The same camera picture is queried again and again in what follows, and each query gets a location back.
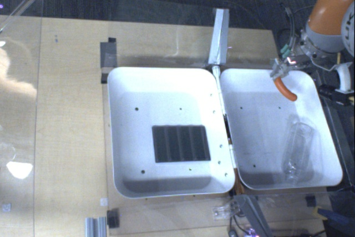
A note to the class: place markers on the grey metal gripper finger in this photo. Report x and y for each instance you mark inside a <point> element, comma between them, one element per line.
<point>276,69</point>
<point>285,69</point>

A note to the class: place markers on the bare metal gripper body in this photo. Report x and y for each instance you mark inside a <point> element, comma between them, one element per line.
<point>303,54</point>

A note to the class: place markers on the orange toy sausage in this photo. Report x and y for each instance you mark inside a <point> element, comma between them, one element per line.
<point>285,92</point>

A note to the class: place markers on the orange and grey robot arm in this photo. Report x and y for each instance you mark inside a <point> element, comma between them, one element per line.
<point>334,0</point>

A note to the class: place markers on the white plastic tray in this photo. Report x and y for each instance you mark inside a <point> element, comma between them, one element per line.
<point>166,86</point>
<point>258,133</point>

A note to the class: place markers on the clear plastic bottle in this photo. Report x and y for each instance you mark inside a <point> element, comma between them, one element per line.
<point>298,147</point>

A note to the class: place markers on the pale wood board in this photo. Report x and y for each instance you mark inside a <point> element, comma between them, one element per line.
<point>166,44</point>

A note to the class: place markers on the black ribbed rectangular pad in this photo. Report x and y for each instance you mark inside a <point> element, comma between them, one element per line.
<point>180,143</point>

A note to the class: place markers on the black cylinder on white bracket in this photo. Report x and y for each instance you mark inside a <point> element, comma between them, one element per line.
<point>342,75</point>

